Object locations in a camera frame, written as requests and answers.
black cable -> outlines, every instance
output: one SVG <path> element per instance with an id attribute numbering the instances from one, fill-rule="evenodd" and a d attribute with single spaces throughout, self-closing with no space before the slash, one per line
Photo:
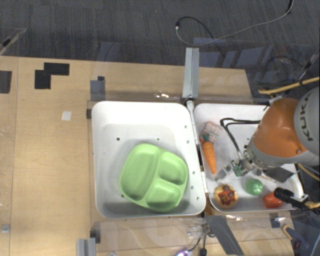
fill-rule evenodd
<path id="1" fill-rule="evenodd" d="M 225 125 L 224 121 L 233 121 Z M 232 135 L 232 133 L 229 131 L 228 126 L 229 125 L 257 125 L 260 123 L 261 120 L 242 120 L 242 119 L 233 119 L 230 117 L 223 118 L 220 120 L 220 125 L 224 128 L 224 130 L 227 132 L 229 135 L 236 151 L 241 155 L 240 148 L 236 142 L 235 137 Z"/>
<path id="2" fill-rule="evenodd" d="M 198 239 L 198 241 L 196 242 L 196 244 L 194 245 L 194 247 L 192 247 L 191 249 L 186 250 L 187 252 L 191 252 L 193 251 L 199 244 L 200 240 L 201 240 L 202 236 Z"/>
<path id="3" fill-rule="evenodd" d="M 109 52 L 111 51 L 111 49 L 113 48 L 114 45 L 115 45 L 115 42 L 113 42 L 113 43 L 110 45 L 108 51 L 106 52 L 106 54 L 105 54 L 105 56 L 104 56 L 104 61 L 105 61 L 105 62 L 107 61 L 107 57 L 108 57 L 108 55 L 109 55 Z"/>
<path id="4" fill-rule="evenodd" d="M 206 235 L 204 236 L 204 238 L 203 238 L 203 249 L 205 249 L 206 248 Z"/>
<path id="5" fill-rule="evenodd" d="M 196 22 L 198 22 L 198 23 L 200 23 L 202 26 L 203 26 L 203 28 L 208 32 L 208 34 L 210 35 L 210 37 L 213 39 L 214 38 L 214 36 L 212 35 L 212 33 L 210 32 L 210 30 L 206 27 L 206 25 L 205 24 L 203 24 L 200 20 L 198 20 L 197 18 L 194 18 L 194 17 L 191 17 L 191 16 L 183 16 L 183 17 L 181 17 L 177 22 L 176 22 L 176 24 L 175 24 L 175 27 L 180 27 L 180 21 L 182 21 L 182 20 L 184 20 L 184 19 L 191 19 L 191 20 L 194 20 L 194 21 L 196 21 Z"/>
<path id="6" fill-rule="evenodd" d="M 230 33 L 230 34 L 221 36 L 221 37 L 216 38 L 216 39 L 212 38 L 213 40 L 211 40 L 211 41 L 209 41 L 209 42 L 206 42 L 206 43 L 198 43 L 198 44 L 189 43 L 189 42 L 184 41 L 184 40 L 179 36 L 179 34 L 178 34 L 178 29 L 179 29 L 179 26 L 180 26 L 180 20 L 181 20 L 182 18 L 185 18 L 185 19 L 186 19 L 186 18 L 190 18 L 190 19 L 193 19 L 193 20 L 198 21 L 196 18 L 193 18 L 193 17 L 185 16 L 185 17 L 180 18 L 180 19 L 178 20 L 178 22 L 175 24 L 175 34 L 176 34 L 176 36 L 180 39 L 180 41 L 182 41 L 183 43 L 185 43 L 185 44 L 187 44 L 187 45 L 196 46 L 196 47 L 205 46 L 205 45 L 211 44 L 211 43 L 213 43 L 213 42 L 215 42 L 215 41 L 217 41 L 217 40 L 225 39 L 225 38 L 227 38 L 227 37 L 231 37 L 231 36 L 237 35 L 237 34 L 239 34 L 239 33 L 242 33 L 242 32 L 244 32 L 244 31 L 247 31 L 247 30 L 249 30 L 249 29 L 252 29 L 252 28 L 255 28 L 255 27 L 258 27 L 258 26 L 261 26 L 261 25 L 267 25 L 267 24 L 276 22 L 276 21 L 282 19 L 283 17 L 285 17 L 285 16 L 291 11 L 293 5 L 294 5 L 294 0 L 290 0 L 287 11 L 286 11 L 283 15 L 281 15 L 280 17 L 278 17 L 278 18 L 275 18 L 275 19 L 269 20 L 269 21 L 265 21 L 265 22 L 262 22 L 262 23 L 258 23 L 258 24 L 251 25 L 251 26 L 249 26 L 249 27 L 246 27 L 246 28 L 241 29 L 241 30 L 238 30 L 238 31 L 236 31 L 236 32 L 233 32 L 233 33 Z"/>
<path id="7" fill-rule="evenodd" d="M 201 26 L 203 26 L 203 28 L 207 31 L 207 33 L 210 35 L 210 37 L 212 39 L 214 39 L 214 35 L 210 32 L 210 30 L 207 28 L 207 26 L 202 22 L 200 21 L 199 19 L 195 18 L 195 17 L 191 17 L 191 16 L 183 16 L 181 17 L 175 24 L 175 28 L 179 28 L 180 27 L 180 21 L 182 20 L 185 20 L 185 19 L 191 19 L 191 20 L 194 20 L 196 22 L 198 22 L 199 24 L 201 24 Z M 222 50 L 220 49 L 220 47 L 215 44 L 215 46 L 217 47 L 217 49 L 219 50 L 219 52 L 221 53 L 222 57 L 225 59 L 226 58 L 226 55 L 222 52 Z"/>

wooden table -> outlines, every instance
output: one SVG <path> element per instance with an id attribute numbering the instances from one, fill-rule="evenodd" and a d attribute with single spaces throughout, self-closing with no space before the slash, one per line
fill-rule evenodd
<path id="1" fill-rule="evenodd" d="M 8 203 L 7 208 L 0 209 L 3 217 L 5 213 L 10 213 L 12 191 L 10 241 L 9 236 L 0 236 L 0 245 L 10 244 L 10 248 L 5 246 L 7 249 L 3 249 L 3 255 L 75 255 L 77 239 L 87 239 L 92 226 L 86 117 L 90 80 L 97 80 L 98 76 L 105 78 L 107 98 L 134 96 L 137 99 L 144 97 L 147 100 L 159 100 L 157 95 L 162 97 L 165 94 L 169 96 L 166 100 L 176 100 L 182 92 L 184 67 L 1 58 L 0 70 L 4 70 L 4 63 L 8 63 L 7 69 L 13 72 L 13 77 L 17 77 L 18 84 L 17 91 L 12 88 L 9 94 L 0 94 L 1 110 L 7 111 L 6 117 L 12 117 L 4 118 L 2 112 L 1 122 L 16 122 L 15 133 L 10 131 L 10 136 L 15 139 L 15 147 L 11 148 L 14 154 L 0 158 L 0 164 L 8 165 L 8 181 L 12 178 L 12 168 L 14 170 L 13 187 L 7 188 L 7 197 L 2 197 L 0 201 Z M 70 64 L 69 76 L 53 75 L 51 89 L 35 89 L 35 70 L 43 70 L 44 62 Z M 17 65 L 10 66 L 10 63 L 18 63 L 18 68 Z M 199 95 L 210 96 L 216 102 L 252 102 L 244 70 L 200 68 Z M 63 112 L 71 112 L 70 120 L 62 120 Z M 5 142 L 1 140 L 1 143 L 0 148 L 3 149 Z M 292 224 L 288 212 L 279 213 L 279 216 L 286 223 Z M 256 255 L 257 252 L 261 252 L 261 255 L 274 255 L 275 252 L 292 255 L 289 239 L 279 228 L 271 228 L 270 222 L 266 222 L 268 217 L 265 214 L 240 216 L 239 221 L 231 219 L 229 225 L 234 227 L 234 235 L 246 255 Z M 0 220 L 2 225 L 10 221 L 10 216 Z M 172 229 L 175 220 L 167 221 L 163 228 L 135 229 L 137 241 L 148 241 L 147 231 L 160 234 Z M 107 221 L 106 225 L 120 227 L 121 222 Z M 123 230 L 118 229 L 118 232 L 120 236 Z M 130 232 L 127 230 L 122 236 L 128 236 Z M 182 231 L 181 236 L 185 236 L 185 231 Z M 117 254 L 171 256 L 181 248 L 180 244 L 170 247 L 153 244 L 147 249 L 122 249 Z M 208 256 L 224 255 L 216 238 L 208 239 L 206 248 Z M 108 252 L 97 255 L 107 256 Z"/>

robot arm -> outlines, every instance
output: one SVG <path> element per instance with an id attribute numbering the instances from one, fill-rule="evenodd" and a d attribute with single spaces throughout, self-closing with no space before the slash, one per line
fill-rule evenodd
<path id="1" fill-rule="evenodd" d="M 255 168 L 299 163 L 319 165 L 319 87 L 301 100 L 276 100 L 233 170 L 236 176 L 243 176 Z"/>

snack package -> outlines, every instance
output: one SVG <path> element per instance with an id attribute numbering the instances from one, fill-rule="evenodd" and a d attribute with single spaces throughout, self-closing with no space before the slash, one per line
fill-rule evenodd
<path id="1" fill-rule="evenodd" d="M 199 138 L 200 142 L 204 143 L 205 141 L 209 141 L 214 144 L 219 136 L 220 131 L 220 127 L 213 124 L 212 122 L 207 122 Z"/>

green divided plate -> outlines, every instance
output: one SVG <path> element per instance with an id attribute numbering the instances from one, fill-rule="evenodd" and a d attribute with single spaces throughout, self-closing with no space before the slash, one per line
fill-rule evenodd
<path id="1" fill-rule="evenodd" d="M 161 147 L 142 143 L 129 153 L 120 175 L 125 198 L 156 212 L 169 212 L 181 201 L 188 181 L 186 162 Z"/>

